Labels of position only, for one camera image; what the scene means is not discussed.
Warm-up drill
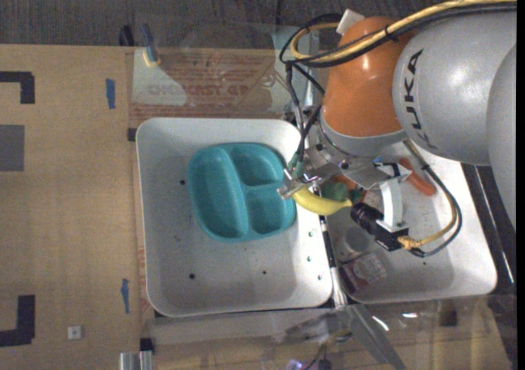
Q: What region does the white plastic tray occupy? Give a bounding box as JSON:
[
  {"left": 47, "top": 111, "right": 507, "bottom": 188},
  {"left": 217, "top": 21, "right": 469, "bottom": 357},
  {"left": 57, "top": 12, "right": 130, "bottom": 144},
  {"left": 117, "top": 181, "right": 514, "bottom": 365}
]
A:
[
  {"left": 135, "top": 116, "right": 335, "bottom": 318},
  {"left": 323, "top": 142, "right": 499, "bottom": 305}
]

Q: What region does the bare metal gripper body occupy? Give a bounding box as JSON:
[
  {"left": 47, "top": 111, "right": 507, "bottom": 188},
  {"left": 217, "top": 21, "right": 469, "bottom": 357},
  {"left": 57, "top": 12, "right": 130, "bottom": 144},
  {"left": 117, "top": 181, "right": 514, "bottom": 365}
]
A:
[{"left": 301, "top": 142, "right": 372, "bottom": 191}]

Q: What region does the orange carrot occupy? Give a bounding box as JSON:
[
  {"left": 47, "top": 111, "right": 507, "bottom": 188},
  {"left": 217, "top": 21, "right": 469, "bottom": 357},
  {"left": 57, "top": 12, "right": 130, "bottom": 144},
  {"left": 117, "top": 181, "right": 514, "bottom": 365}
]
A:
[{"left": 334, "top": 173, "right": 364, "bottom": 197}]

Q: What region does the green broccoli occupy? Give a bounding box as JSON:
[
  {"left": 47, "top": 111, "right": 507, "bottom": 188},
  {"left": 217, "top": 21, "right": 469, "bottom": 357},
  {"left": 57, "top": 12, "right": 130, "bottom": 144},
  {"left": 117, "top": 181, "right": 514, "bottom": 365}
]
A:
[{"left": 321, "top": 181, "right": 350, "bottom": 203}]

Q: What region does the red and white packet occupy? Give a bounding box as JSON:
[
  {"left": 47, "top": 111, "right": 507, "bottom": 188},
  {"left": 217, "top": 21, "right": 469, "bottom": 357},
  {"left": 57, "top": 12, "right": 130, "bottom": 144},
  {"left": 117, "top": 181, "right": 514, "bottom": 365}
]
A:
[{"left": 340, "top": 252, "right": 390, "bottom": 294}]

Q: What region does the yellow banana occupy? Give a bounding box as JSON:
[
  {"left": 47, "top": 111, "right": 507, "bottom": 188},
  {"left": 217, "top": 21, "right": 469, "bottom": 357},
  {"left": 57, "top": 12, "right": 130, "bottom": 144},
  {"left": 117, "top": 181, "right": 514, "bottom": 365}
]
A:
[{"left": 291, "top": 186, "right": 354, "bottom": 217}]

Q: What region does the thin black and white rod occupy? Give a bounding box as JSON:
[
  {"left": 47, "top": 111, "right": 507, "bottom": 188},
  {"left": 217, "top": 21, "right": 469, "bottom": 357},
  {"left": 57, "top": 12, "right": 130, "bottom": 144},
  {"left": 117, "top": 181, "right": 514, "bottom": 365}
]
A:
[{"left": 318, "top": 215, "right": 346, "bottom": 308}]

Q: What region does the black cylinder on white bracket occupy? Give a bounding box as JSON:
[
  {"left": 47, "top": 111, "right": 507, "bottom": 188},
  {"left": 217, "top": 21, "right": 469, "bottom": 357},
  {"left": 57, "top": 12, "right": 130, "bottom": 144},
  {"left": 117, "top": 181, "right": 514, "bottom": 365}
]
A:
[{"left": 349, "top": 177, "right": 411, "bottom": 254}]

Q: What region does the blue divided plate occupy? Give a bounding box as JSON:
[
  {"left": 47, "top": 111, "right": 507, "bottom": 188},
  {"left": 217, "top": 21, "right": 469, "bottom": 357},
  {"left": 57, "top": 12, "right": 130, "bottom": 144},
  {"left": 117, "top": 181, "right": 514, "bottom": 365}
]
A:
[{"left": 186, "top": 142, "right": 298, "bottom": 244}]

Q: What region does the orange sausage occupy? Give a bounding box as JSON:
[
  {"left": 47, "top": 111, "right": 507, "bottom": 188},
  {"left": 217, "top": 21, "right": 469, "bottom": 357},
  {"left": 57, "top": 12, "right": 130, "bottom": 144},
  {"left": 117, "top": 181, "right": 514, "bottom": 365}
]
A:
[{"left": 399, "top": 156, "right": 437, "bottom": 198}]

